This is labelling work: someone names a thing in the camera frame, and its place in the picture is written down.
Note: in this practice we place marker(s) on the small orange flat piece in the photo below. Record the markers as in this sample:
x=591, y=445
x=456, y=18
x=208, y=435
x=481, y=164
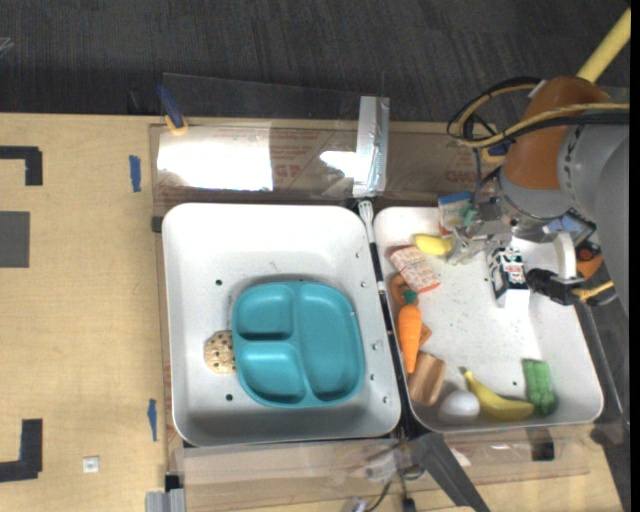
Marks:
x=426, y=334

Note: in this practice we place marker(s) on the large yellow banana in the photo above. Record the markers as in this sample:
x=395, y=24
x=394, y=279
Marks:
x=497, y=402

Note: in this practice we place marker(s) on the beige chocolate chip biscuit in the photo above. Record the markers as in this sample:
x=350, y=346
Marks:
x=217, y=352

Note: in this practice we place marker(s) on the white plastic tray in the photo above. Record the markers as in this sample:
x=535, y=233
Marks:
x=480, y=340
x=210, y=250

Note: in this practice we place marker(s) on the orange carrot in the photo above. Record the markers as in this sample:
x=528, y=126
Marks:
x=410, y=330

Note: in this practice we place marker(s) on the white egg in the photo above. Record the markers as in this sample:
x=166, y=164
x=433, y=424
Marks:
x=459, y=407

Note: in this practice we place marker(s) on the brown bread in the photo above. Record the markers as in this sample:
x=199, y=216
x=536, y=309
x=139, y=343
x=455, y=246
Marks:
x=426, y=380

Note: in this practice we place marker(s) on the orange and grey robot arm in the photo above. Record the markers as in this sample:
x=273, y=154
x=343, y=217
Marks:
x=590, y=165

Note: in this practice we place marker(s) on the orange doughnut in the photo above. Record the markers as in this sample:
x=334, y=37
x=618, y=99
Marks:
x=397, y=287

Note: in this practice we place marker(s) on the teal divided plate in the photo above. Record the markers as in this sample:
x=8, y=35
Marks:
x=300, y=345

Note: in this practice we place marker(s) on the black and white milk carton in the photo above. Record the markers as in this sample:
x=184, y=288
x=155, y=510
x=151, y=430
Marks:
x=512, y=277

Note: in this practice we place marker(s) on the black cylinder on white bracket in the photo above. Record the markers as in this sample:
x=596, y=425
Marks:
x=552, y=286

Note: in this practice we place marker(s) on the thin black and white rod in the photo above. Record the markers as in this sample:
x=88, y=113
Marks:
x=380, y=280

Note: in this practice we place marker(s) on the green grapes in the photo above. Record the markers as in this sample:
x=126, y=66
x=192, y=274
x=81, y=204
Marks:
x=540, y=387

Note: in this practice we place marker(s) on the small yellow banana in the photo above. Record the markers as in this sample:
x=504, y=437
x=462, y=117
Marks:
x=432, y=244

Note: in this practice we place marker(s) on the blue and white carton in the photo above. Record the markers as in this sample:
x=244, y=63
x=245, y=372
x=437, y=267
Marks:
x=452, y=212

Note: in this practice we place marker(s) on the small white square tag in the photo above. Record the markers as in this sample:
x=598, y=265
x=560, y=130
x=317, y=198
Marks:
x=90, y=464

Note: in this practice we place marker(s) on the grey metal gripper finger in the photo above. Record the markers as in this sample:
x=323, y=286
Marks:
x=459, y=251
x=484, y=243

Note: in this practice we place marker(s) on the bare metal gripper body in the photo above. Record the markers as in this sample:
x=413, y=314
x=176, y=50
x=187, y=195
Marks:
x=492, y=222

